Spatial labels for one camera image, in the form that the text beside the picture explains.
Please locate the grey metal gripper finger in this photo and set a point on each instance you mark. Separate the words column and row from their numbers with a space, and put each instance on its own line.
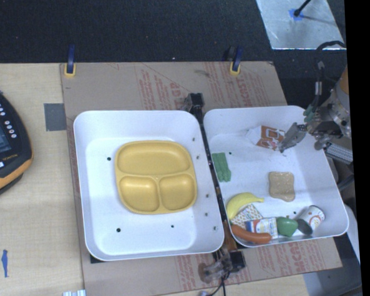
column 322, row 142
column 292, row 136

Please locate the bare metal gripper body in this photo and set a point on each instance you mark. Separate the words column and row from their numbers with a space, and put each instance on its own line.
column 327, row 128

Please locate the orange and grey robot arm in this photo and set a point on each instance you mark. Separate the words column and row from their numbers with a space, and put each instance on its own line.
column 344, row 81

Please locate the orange and white carton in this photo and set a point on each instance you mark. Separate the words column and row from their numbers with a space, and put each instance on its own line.
column 265, row 136

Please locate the white plastic tray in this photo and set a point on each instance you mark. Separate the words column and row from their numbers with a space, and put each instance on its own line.
column 104, row 211
column 312, row 180

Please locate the tan toy bread slice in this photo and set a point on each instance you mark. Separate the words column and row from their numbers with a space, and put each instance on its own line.
column 281, row 185

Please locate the white and orange can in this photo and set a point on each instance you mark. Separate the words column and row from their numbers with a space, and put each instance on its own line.
column 312, row 217

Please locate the green toy beans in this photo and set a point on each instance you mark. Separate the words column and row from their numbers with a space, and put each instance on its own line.
column 221, row 167

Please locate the yellow banana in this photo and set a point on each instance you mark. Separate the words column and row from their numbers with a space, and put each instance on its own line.
column 238, row 202

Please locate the thin black and white rod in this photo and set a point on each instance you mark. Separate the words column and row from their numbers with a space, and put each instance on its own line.
column 210, row 161

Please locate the green toy pepper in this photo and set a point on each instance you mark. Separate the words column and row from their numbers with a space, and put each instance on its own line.
column 286, row 226

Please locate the white and orange packet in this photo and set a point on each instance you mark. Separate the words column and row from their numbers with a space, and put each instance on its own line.
column 263, row 227

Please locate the orange sausage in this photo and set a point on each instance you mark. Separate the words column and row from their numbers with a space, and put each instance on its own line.
column 253, row 236

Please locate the yellow divided plate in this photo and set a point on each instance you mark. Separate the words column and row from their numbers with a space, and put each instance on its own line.
column 154, row 158

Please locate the brown cardboard board red print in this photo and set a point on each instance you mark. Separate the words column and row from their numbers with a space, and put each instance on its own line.
column 106, row 86

